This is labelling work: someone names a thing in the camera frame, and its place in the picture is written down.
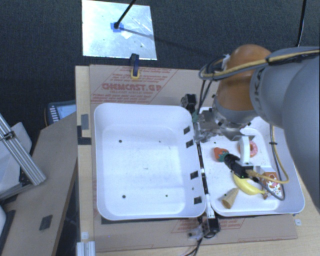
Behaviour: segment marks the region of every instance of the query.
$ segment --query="yellow cable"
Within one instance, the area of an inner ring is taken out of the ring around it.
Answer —
[[[275,141],[275,127],[272,126],[272,142]],[[274,179],[274,178],[270,178],[268,176],[265,176],[265,175],[261,175],[259,173],[257,173],[256,171],[254,170],[248,170],[246,171],[246,173],[251,176],[251,177],[257,177],[257,178],[262,178],[262,179],[265,179],[267,181],[270,181],[270,182],[275,182],[275,183],[279,183],[279,184],[286,184],[290,181],[289,179],[289,176],[280,160],[280,157],[279,157],[279,154],[278,154],[278,151],[277,151],[277,147],[275,144],[272,144],[272,147],[273,147],[273,150],[274,150],[274,154],[275,154],[275,157],[276,157],[276,160],[278,161],[279,165],[280,165],[280,168],[281,170],[283,171],[285,177],[286,177],[286,180],[278,180],[278,179]]]
[[[299,56],[299,55],[316,54],[316,53],[320,53],[320,50],[319,49],[317,49],[317,50],[306,50],[306,51],[301,51],[301,52],[295,52],[295,53],[289,53],[289,54],[274,56],[274,57],[268,58],[268,60],[267,59],[261,59],[261,60],[255,60],[255,61],[251,61],[251,62],[248,62],[248,63],[245,63],[245,64],[241,64],[241,65],[235,66],[233,68],[226,69],[225,71],[218,72],[216,74],[214,74],[214,73],[204,73],[205,70],[203,70],[201,72],[201,76],[204,77],[204,78],[219,77],[219,76],[226,75],[226,74],[229,74],[229,73],[241,70],[241,69],[250,68],[250,67],[253,67],[253,66],[256,66],[256,65],[282,61],[282,60],[285,60],[285,59],[288,59],[288,58],[292,58],[292,57],[295,57],[295,56]]]

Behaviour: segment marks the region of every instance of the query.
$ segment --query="blue tape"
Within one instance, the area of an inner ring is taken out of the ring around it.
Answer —
[[[121,22],[119,24],[119,28],[118,29],[115,29],[115,22],[110,23],[110,27],[111,27],[112,31],[115,32],[115,33],[119,33],[119,32],[121,32],[121,30],[125,29],[125,26]]]

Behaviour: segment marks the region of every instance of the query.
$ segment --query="white tray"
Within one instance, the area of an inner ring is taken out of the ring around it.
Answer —
[[[258,147],[258,153],[250,158],[254,166],[262,166],[276,170],[275,162],[272,156],[269,133],[269,124],[260,117],[256,117],[250,128],[242,129],[241,132],[245,135],[255,135],[253,141]],[[233,216],[252,216],[252,215],[272,215],[272,214],[295,214],[303,210],[305,199],[298,180],[297,172],[293,161],[290,157],[287,144],[282,129],[275,129],[275,140],[278,143],[277,149],[280,159],[289,175],[290,182],[284,184],[285,200],[280,201],[275,197],[263,199],[262,194],[247,195],[241,190],[239,191],[235,202],[231,209],[226,209],[222,205],[222,199],[225,193],[232,188],[236,188],[233,181],[232,173],[229,168],[223,163],[215,160],[213,148],[219,147],[229,150],[231,154],[240,157],[238,151],[238,142],[229,141],[224,136],[215,136],[206,143],[201,143],[201,151],[203,164],[206,174],[208,190],[210,193],[210,203],[213,209],[220,215],[226,217]],[[262,187],[251,181],[250,183],[260,189]]]
[[[94,111],[97,208],[109,220],[192,218],[206,201],[191,115],[180,106]]]

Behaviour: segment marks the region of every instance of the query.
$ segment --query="toy ice cream cone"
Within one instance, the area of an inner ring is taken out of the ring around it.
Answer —
[[[238,192],[239,188],[235,187],[228,192],[224,199],[222,199],[222,204],[225,208],[231,209],[238,195]]]

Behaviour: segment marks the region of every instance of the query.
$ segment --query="black pole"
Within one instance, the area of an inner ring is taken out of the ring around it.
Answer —
[[[300,46],[300,43],[301,43],[302,32],[303,32],[303,30],[304,30],[306,5],[307,5],[307,0],[303,0],[302,10],[301,10],[301,17],[300,17],[300,26],[299,26],[298,41],[296,42],[296,45],[295,45],[296,47],[299,47],[299,46]]]
[[[120,22],[122,21],[122,19],[126,16],[126,14],[129,12],[130,8],[134,5],[134,3],[137,0],[132,0],[131,3],[129,4],[129,6],[125,9],[124,13],[121,15],[120,19],[114,23],[114,28],[117,30],[119,28]]]

